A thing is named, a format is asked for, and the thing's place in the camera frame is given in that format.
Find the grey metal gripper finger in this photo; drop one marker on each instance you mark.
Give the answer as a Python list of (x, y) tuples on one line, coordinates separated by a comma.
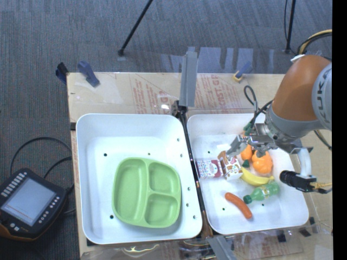
[(236, 145), (262, 152)]

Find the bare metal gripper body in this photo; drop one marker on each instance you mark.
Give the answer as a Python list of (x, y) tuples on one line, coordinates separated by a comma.
[(261, 138)]

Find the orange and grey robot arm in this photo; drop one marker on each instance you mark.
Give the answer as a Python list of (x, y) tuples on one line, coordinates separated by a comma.
[(298, 91)]

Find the orange bell pepper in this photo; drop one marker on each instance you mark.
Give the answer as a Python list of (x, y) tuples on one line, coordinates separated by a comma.
[(263, 162)]

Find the orange carrot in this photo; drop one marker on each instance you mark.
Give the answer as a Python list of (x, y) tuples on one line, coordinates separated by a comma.
[(246, 153)]

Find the brown and white carton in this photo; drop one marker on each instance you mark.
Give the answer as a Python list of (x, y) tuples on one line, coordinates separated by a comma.
[(231, 171)]

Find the yellow banana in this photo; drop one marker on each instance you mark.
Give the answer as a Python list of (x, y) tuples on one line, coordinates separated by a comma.
[(254, 180)]

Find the pink and white carton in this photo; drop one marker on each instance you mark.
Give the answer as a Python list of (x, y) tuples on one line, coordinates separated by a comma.
[(207, 169)]

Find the green plastic bottle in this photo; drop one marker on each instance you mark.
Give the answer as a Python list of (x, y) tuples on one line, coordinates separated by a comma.
[(261, 192)]

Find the orange sausage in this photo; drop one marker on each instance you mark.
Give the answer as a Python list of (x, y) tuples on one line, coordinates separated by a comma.
[(240, 204)]

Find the white plastic tray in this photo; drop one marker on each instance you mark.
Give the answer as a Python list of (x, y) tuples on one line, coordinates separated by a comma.
[(276, 210), (135, 134)]

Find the brown cardboard board red print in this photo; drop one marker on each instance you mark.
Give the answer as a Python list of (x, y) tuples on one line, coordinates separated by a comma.
[(151, 93)]

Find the green divided plate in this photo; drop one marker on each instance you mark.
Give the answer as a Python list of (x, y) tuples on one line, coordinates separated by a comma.
[(135, 191)]

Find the black stand leg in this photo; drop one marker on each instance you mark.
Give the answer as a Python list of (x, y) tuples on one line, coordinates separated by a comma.
[(138, 22), (291, 20)]

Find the black cylinder on white bracket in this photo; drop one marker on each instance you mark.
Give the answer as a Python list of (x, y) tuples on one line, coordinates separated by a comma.
[(296, 179)]

